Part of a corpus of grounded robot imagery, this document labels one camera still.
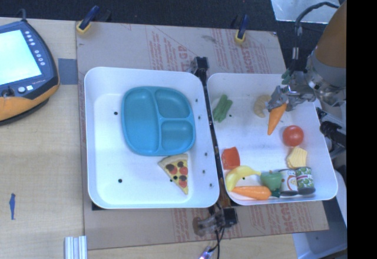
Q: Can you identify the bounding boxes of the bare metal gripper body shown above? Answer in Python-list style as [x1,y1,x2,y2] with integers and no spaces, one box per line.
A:
[288,70,322,102]

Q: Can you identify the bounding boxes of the orange carrot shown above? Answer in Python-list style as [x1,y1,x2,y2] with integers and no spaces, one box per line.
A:
[266,102,288,137]
[232,185,282,201]

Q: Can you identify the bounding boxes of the beige croissant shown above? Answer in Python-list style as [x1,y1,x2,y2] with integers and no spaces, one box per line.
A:
[253,94,273,119]

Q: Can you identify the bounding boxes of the red tomato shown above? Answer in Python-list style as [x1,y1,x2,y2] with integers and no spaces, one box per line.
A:
[282,125,305,147]

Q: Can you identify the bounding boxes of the white plastic tray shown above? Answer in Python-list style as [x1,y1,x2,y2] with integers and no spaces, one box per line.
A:
[84,66,221,210]
[206,72,339,207]

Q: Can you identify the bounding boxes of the green beans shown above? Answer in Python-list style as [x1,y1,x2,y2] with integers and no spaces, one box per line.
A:
[212,94,234,123]

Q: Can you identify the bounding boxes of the yellow cheese wedge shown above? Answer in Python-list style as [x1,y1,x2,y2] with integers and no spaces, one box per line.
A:
[286,145,308,170]

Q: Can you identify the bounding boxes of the red pepper piece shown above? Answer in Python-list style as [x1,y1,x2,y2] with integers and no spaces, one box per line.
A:
[221,146,241,171]

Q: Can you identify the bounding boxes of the green peas can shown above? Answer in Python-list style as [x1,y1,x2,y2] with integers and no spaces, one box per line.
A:
[295,166,316,195]

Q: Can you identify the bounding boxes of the white can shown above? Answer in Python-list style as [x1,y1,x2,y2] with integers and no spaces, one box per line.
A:
[278,168,299,197]

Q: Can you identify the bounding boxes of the green bell pepper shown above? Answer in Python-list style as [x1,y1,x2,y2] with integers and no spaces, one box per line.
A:
[260,171,283,191]

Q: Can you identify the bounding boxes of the yellow banana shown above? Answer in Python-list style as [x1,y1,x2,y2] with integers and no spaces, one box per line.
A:
[224,165,262,192]

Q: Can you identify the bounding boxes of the yellow pizza slice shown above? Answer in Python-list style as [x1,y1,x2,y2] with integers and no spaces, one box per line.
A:
[157,152,190,195]

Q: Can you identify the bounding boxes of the blue divided plate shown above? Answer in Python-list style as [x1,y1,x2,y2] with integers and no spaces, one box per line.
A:
[120,85,196,157]

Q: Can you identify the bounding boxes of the brown cardboard board red print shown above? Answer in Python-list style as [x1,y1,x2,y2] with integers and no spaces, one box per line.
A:
[75,20,330,251]

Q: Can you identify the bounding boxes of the black cylinder on white bracket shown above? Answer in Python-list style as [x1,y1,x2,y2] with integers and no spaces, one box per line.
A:
[316,101,348,159]

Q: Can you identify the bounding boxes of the black block with thin wires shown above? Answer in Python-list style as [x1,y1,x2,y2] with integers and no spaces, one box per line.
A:
[190,56,210,77]
[221,207,239,227]

